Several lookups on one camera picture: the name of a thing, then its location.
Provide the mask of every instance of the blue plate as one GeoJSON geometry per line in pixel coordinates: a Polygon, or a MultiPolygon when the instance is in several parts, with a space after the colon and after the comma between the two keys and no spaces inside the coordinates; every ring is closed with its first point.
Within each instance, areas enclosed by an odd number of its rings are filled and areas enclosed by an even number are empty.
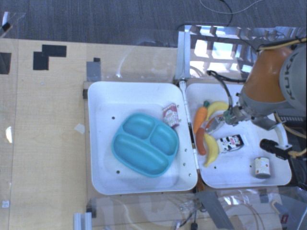
{"type": "Polygon", "coordinates": [[[150,177],[167,171],[178,146],[178,135],[171,127],[142,113],[130,115],[112,140],[112,152],[119,161],[150,177]]]}

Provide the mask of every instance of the small container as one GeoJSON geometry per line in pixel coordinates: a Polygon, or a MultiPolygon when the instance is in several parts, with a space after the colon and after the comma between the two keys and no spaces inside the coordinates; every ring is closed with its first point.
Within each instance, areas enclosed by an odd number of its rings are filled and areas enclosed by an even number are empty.
{"type": "Polygon", "coordinates": [[[175,103],[172,103],[163,109],[163,122],[172,128],[179,125],[178,112],[175,103]]]}
{"type": "Polygon", "coordinates": [[[266,179],[271,176],[270,160],[266,157],[255,158],[255,176],[259,179],[266,179]]]}
{"type": "Polygon", "coordinates": [[[224,138],[220,138],[216,142],[219,146],[220,154],[228,153],[231,151],[237,151],[244,146],[243,139],[240,135],[227,136],[224,138]]]}

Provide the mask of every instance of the plastic sheet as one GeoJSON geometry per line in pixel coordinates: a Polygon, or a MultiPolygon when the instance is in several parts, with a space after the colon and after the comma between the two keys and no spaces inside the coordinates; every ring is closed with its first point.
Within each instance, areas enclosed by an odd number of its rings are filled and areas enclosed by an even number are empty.
{"type": "Polygon", "coordinates": [[[0,28],[0,229],[8,229],[17,96],[18,22],[23,13],[5,12],[0,28]]]}
{"type": "Polygon", "coordinates": [[[190,29],[190,74],[194,81],[210,79],[214,70],[234,79],[246,78],[262,44],[306,36],[305,28],[240,28],[192,26],[190,29]]]}
{"type": "Polygon", "coordinates": [[[125,45],[89,45],[87,61],[101,58],[101,80],[122,82],[172,82],[176,48],[125,45]]]}
{"type": "MultiPolygon", "coordinates": [[[[236,230],[297,229],[306,210],[306,202],[290,195],[297,195],[297,188],[238,189],[213,191],[217,200],[236,230]]],[[[199,193],[150,194],[107,196],[96,199],[96,216],[93,226],[106,230],[189,230],[223,229],[214,213],[205,209],[199,193]]]]}

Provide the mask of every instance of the toy banana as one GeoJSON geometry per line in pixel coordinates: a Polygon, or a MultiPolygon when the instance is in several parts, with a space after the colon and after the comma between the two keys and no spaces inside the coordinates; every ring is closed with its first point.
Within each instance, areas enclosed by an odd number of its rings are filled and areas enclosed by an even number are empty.
{"type": "Polygon", "coordinates": [[[228,104],[226,102],[213,102],[208,107],[208,114],[207,114],[206,121],[208,122],[210,116],[216,111],[227,110],[227,109],[228,109],[228,104]]]}
{"type": "Polygon", "coordinates": [[[204,166],[207,168],[210,163],[216,160],[217,155],[219,154],[219,147],[217,145],[216,140],[213,138],[213,136],[205,133],[204,138],[208,145],[208,158],[207,158],[207,162],[204,164],[204,166]]]}

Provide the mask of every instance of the toy carrot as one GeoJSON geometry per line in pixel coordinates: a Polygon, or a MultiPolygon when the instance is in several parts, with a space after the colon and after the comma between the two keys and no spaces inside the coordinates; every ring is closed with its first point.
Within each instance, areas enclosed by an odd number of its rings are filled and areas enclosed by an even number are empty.
{"type": "Polygon", "coordinates": [[[203,103],[203,106],[201,106],[197,110],[195,118],[194,118],[194,125],[193,125],[194,134],[197,133],[197,131],[200,128],[201,124],[203,123],[203,121],[205,121],[205,119],[207,117],[207,113],[208,113],[207,107],[209,106],[209,104],[210,103],[208,101],[205,101],[203,103]]]}

